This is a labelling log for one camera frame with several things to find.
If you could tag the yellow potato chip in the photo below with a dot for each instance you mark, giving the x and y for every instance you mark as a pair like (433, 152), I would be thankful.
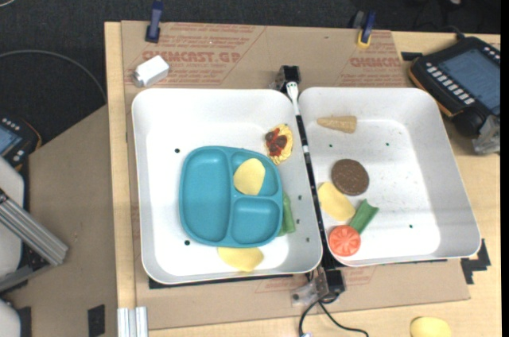
(336, 202)
(430, 327)
(240, 258)
(249, 176)

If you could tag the brown cardboard board red print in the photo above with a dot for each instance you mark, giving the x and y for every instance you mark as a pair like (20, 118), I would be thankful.
(246, 49)

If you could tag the tan ice cream cone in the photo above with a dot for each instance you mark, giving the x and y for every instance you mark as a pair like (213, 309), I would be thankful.
(338, 123)

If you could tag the orange tomato slice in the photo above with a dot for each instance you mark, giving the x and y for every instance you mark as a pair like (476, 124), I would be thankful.
(344, 241)

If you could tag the white plastic tray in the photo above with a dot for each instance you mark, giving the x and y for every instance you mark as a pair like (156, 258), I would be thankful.
(167, 121)
(413, 184)

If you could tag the brown round biscuit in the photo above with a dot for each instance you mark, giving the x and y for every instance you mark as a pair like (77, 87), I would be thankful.
(350, 177)

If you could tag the blue divided plate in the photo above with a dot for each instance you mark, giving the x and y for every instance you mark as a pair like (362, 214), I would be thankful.
(207, 192)

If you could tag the green pea pod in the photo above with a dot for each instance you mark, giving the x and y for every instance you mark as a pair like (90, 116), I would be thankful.
(288, 216)
(364, 217)

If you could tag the yellow spaghetti with meatballs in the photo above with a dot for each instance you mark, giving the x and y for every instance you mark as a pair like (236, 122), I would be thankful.
(279, 144)

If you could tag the thin black and white rod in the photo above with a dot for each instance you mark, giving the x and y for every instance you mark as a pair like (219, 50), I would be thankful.
(305, 152)

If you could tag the white rectangular block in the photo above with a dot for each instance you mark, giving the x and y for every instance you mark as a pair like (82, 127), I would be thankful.
(151, 71)

